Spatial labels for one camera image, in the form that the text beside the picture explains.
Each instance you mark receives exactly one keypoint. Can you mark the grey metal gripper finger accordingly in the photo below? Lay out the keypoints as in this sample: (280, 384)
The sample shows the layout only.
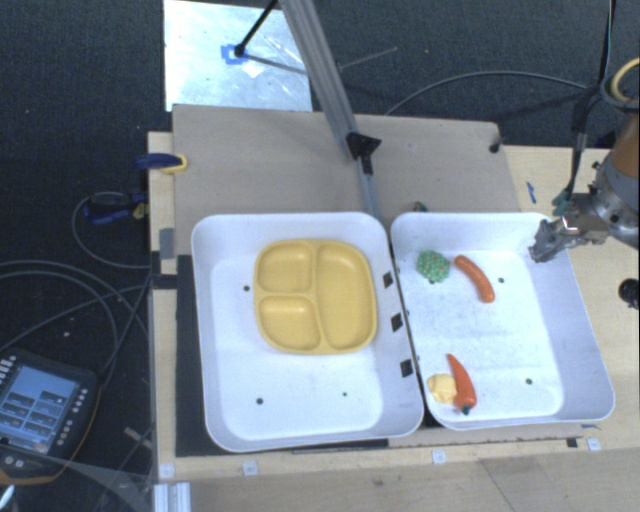
(562, 242)
(541, 241)

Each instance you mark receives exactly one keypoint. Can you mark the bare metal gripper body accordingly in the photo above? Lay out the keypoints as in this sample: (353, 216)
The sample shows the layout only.
(595, 220)

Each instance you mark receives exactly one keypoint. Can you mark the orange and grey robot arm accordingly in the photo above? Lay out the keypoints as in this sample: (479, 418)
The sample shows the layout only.
(628, 155)

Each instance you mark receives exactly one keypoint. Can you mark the orange sausage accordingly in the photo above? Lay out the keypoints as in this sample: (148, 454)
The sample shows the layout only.
(476, 278)

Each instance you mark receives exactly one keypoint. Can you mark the green grapes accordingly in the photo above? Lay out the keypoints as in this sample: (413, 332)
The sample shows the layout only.
(433, 266)

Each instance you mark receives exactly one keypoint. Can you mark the white plastic tray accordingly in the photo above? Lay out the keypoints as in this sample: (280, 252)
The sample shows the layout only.
(500, 350)
(300, 400)

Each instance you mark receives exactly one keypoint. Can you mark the orange carrot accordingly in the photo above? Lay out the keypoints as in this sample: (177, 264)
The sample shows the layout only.
(463, 384)

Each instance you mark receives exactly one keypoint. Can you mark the pale yellow lumpy toy food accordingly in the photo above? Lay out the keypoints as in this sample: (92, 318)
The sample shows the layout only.
(442, 388)

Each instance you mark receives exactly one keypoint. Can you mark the yellow divided plate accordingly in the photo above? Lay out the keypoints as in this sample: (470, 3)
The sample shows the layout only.
(345, 295)

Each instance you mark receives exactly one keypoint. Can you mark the brown cardboard board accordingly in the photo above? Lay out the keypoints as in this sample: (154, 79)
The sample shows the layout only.
(270, 160)

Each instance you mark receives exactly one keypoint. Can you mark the black cylinder on white bracket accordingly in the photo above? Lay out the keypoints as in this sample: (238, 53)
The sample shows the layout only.
(631, 291)

